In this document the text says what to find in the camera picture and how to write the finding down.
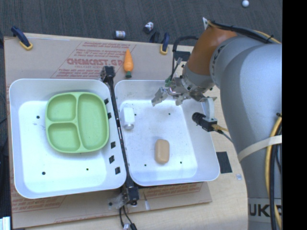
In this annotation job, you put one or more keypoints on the black cylinder on white bracket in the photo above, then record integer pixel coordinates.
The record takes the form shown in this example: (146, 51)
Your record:
(204, 121)

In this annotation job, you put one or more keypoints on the green divided plate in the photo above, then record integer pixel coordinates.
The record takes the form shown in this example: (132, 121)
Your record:
(91, 121)

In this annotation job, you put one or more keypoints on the orange toy carrot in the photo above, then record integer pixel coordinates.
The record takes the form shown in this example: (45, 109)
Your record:
(128, 62)

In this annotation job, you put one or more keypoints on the thin black and white rod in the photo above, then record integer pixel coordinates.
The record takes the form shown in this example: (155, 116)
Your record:
(119, 128)

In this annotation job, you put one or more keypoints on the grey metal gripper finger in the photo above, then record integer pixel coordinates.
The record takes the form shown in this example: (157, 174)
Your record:
(159, 96)
(180, 100)

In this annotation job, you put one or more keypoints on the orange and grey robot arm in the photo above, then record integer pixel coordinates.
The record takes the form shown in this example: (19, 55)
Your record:
(249, 85)

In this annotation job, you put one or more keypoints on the white plastic tray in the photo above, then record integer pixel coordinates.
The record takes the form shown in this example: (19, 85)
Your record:
(60, 174)
(153, 126)

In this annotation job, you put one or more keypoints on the tan toy bread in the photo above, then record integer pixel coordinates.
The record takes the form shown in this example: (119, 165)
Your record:
(162, 151)

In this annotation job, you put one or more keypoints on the white bottle with silver cap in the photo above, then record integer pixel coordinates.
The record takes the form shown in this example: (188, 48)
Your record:
(127, 116)

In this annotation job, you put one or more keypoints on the white ball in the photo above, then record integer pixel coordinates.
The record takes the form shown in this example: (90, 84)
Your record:
(245, 3)

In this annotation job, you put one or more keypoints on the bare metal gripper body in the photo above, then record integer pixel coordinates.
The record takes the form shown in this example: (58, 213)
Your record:
(189, 91)

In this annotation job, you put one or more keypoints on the brown cardboard board red print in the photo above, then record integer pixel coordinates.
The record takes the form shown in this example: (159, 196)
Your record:
(72, 56)

